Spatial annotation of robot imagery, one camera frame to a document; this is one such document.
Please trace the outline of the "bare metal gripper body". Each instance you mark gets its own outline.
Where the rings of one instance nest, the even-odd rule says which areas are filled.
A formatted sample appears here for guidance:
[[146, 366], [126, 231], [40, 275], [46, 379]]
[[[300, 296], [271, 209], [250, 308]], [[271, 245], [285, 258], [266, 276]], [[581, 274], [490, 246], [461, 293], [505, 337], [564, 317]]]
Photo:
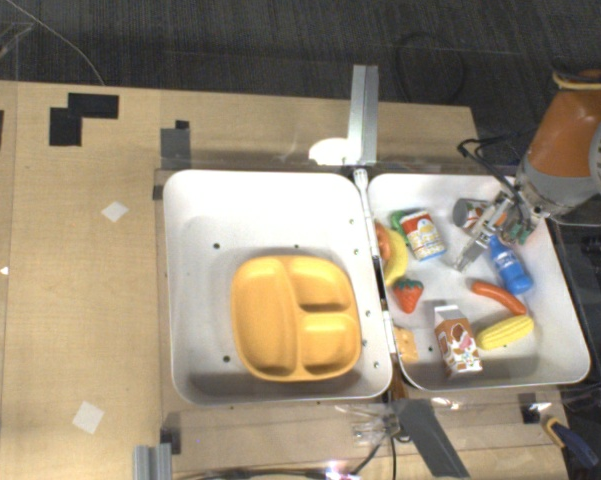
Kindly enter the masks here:
[[480, 233], [507, 244], [525, 244], [535, 227], [536, 218], [522, 196], [507, 190], [499, 191], [478, 220]]

